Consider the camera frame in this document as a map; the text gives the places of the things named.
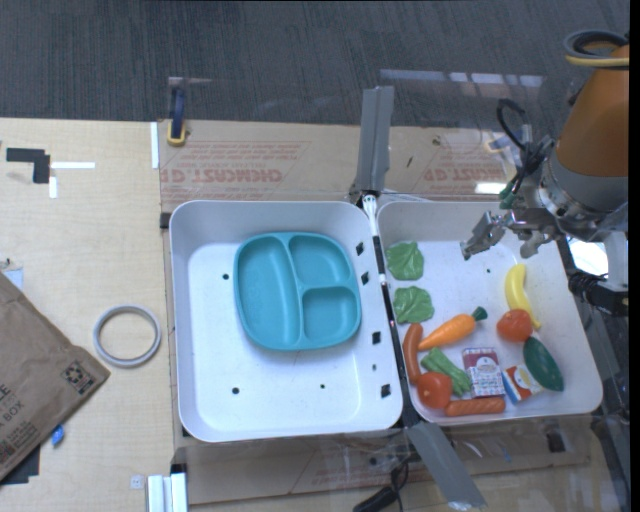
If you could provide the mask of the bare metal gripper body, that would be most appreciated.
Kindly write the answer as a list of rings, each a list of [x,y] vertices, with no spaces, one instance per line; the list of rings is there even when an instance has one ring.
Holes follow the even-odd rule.
[[[523,181],[505,188],[506,226],[521,240],[546,243],[564,236],[603,241],[613,231],[611,212],[600,212],[572,198],[557,184]]]

